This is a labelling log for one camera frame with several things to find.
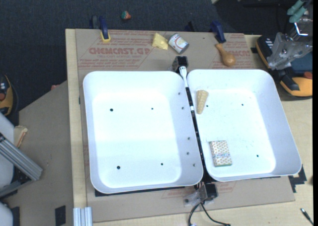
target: wafer cone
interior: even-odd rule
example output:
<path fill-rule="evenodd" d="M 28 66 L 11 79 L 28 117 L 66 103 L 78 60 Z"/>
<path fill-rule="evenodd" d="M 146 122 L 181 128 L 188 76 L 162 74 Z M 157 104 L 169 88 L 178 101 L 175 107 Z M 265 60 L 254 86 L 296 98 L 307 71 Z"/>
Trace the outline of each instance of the wafer cone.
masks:
<path fill-rule="evenodd" d="M 207 101 L 208 95 L 209 93 L 205 90 L 197 91 L 197 113 L 198 114 L 202 113 L 205 102 Z"/>

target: black pen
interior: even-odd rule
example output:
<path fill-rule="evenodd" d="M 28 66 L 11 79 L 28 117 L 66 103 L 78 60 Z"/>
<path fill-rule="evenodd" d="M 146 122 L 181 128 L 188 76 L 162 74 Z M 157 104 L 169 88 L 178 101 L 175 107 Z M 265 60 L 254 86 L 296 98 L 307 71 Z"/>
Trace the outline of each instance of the black pen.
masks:
<path fill-rule="evenodd" d="M 300 210 L 303 212 L 304 216 L 307 218 L 307 220 L 314 225 L 314 222 L 312 221 L 312 219 L 310 219 L 309 215 L 307 214 L 307 212 L 305 211 L 305 209 L 300 208 Z"/>

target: power drill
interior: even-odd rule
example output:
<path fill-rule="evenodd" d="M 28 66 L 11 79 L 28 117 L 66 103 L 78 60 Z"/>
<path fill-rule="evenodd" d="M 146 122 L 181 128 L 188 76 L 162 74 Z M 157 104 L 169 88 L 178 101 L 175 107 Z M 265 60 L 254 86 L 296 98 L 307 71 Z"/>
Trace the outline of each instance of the power drill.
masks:
<path fill-rule="evenodd" d="M 12 85 L 6 75 L 0 73 L 0 112 L 7 116 L 13 108 Z"/>

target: brown toy drumstick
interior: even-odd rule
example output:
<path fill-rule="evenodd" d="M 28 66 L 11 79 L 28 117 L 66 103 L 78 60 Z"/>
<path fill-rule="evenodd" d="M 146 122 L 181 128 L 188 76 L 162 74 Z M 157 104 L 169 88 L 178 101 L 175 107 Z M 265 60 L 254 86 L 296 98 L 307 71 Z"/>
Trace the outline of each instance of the brown toy drumstick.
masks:
<path fill-rule="evenodd" d="M 223 64 L 226 66 L 233 66 L 236 63 L 236 59 L 233 54 L 227 52 L 224 48 L 222 43 L 218 43 L 215 47 L 219 50 L 222 56 Z"/>

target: patterned box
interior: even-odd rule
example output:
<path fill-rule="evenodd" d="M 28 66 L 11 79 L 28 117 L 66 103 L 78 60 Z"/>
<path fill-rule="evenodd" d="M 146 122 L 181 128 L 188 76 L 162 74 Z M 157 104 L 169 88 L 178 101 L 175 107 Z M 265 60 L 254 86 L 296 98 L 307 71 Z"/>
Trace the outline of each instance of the patterned box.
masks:
<path fill-rule="evenodd" d="M 226 141 L 211 141 L 210 148 L 215 167 L 232 165 L 232 159 Z"/>

